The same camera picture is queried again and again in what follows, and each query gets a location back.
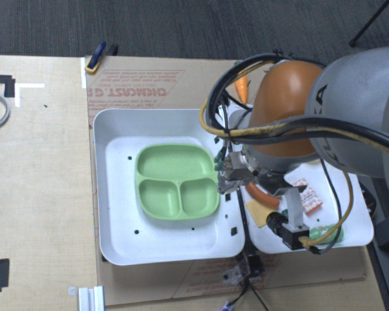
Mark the brown cardboard board red print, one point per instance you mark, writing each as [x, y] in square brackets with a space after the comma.
[133, 86]

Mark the orange and white packet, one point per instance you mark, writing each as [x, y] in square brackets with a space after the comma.
[311, 199]

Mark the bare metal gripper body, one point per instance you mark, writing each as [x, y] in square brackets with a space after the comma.
[235, 165]

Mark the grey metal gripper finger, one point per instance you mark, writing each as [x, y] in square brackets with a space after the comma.
[227, 187]

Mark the red sausage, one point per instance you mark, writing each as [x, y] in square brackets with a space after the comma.
[262, 195]

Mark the white plastic tray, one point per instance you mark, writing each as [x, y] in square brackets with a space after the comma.
[116, 206]
[356, 225]

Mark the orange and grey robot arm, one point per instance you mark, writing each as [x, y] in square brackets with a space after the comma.
[350, 89]

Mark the orange carrot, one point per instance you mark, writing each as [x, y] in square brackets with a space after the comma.
[242, 87]

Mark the thin black rod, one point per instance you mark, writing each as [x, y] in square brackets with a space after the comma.
[244, 222]

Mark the yellow cheese slice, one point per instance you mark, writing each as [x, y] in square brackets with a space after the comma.
[257, 212]

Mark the green divided plate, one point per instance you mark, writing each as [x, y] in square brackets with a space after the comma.
[175, 164]

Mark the black cylinder on white bracket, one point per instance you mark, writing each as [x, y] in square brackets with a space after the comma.
[293, 206]

